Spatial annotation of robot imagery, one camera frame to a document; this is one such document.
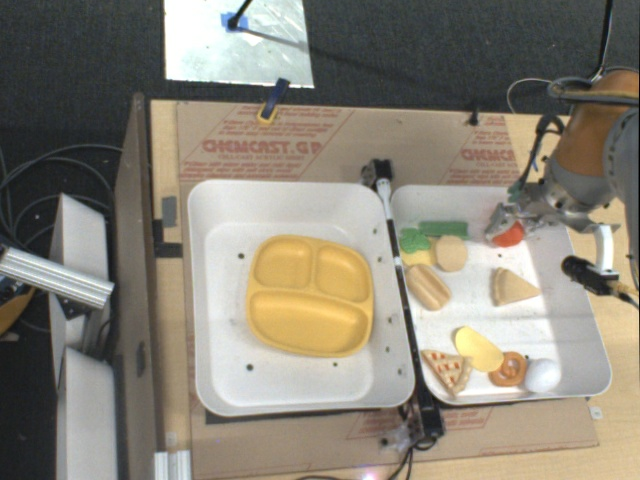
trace egg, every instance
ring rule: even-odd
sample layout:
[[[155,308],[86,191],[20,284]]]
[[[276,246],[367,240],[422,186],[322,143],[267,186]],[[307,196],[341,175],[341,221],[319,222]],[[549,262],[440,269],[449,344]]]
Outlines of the egg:
[[[555,388],[562,377],[560,365],[551,359],[534,359],[527,367],[524,386],[534,393],[547,393]]]

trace orange object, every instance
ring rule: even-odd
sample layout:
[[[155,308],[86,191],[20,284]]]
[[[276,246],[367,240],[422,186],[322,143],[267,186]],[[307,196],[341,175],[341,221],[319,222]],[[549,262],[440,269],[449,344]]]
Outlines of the orange object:
[[[496,386],[517,386],[527,373],[527,360],[517,352],[505,352],[500,368],[489,373],[489,379]]]
[[[524,227],[519,220],[501,235],[494,236],[491,240],[498,247],[512,247],[518,245],[524,238]]]

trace black carpet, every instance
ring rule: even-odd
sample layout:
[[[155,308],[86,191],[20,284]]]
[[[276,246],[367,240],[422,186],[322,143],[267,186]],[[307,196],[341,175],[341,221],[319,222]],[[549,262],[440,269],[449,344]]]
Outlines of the black carpet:
[[[304,0],[316,88],[287,103],[506,112],[525,77],[588,76],[605,0]],[[615,0],[608,66],[638,67],[640,0]],[[163,0],[0,0],[0,147],[11,170],[77,143],[119,146],[134,92],[149,98],[257,102],[266,90],[164,79]],[[518,111],[561,109],[540,85]],[[113,183],[117,155],[84,152]],[[14,213],[65,191],[105,201],[78,169],[46,165],[12,184]],[[3,195],[2,204],[6,203]],[[51,223],[31,212],[23,237]],[[46,254],[47,236],[33,243]],[[44,301],[26,312],[46,327]],[[55,394],[48,336],[20,322],[0,343],[0,478],[53,478]]]

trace cardboard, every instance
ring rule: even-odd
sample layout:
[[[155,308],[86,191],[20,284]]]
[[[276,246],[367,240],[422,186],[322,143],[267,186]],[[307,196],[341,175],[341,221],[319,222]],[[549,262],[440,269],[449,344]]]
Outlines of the cardboard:
[[[153,217],[166,223],[165,244],[183,243],[183,201],[208,177],[357,181],[372,158],[391,158],[394,187],[406,183],[507,185],[519,174],[504,117],[378,109],[282,107],[280,122],[253,123],[257,105],[151,104]],[[176,205],[177,217],[163,218]],[[198,480],[305,472],[363,464],[396,464],[383,447],[400,422],[381,410],[279,418],[222,419],[207,414],[193,389],[190,280],[182,260],[156,258],[158,339],[154,365],[162,421],[158,448],[191,449]],[[416,461],[597,445],[582,399],[443,411],[446,435]]]

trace pizza slice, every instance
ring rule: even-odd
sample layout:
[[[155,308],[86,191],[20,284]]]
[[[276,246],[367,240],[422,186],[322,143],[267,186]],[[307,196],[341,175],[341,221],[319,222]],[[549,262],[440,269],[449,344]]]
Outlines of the pizza slice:
[[[437,350],[422,350],[420,353],[449,393],[455,396],[466,387],[472,369],[469,359]]]

